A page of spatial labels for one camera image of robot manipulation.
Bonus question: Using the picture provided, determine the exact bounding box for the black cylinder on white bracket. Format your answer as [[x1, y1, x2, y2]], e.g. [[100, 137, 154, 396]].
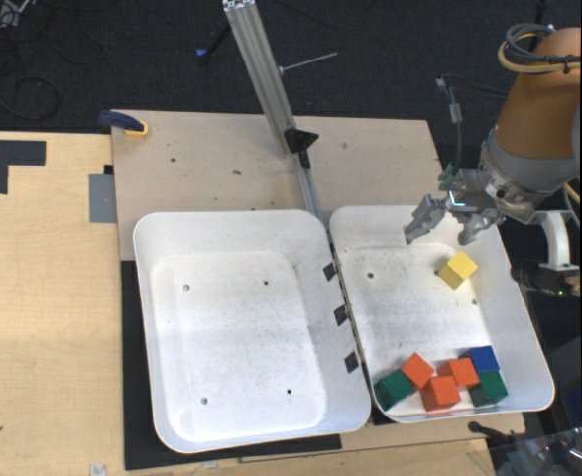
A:
[[511, 209, 582, 297]]

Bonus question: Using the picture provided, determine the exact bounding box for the pale wood board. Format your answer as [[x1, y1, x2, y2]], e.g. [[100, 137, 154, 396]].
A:
[[109, 109, 527, 465]]

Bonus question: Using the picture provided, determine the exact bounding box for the orange cube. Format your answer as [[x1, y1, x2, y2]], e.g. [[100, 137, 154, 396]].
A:
[[419, 374, 462, 413], [400, 352, 436, 391], [437, 357, 482, 391]]

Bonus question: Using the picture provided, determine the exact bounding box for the blue cube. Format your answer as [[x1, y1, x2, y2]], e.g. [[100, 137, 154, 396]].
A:
[[460, 345, 502, 374]]

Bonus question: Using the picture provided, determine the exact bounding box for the white plastic tray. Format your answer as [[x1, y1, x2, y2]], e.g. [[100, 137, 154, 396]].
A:
[[328, 204, 556, 424], [132, 208, 373, 455]]

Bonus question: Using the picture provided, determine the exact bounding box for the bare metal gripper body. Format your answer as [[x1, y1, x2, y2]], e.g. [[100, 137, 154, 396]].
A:
[[442, 168, 538, 224]]

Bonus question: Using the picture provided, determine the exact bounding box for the yellow cube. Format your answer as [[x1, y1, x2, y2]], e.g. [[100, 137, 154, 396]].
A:
[[437, 250, 480, 291]]

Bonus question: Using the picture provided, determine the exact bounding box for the green cube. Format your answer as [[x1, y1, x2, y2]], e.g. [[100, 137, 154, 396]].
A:
[[373, 368, 416, 413], [468, 370, 510, 409]]

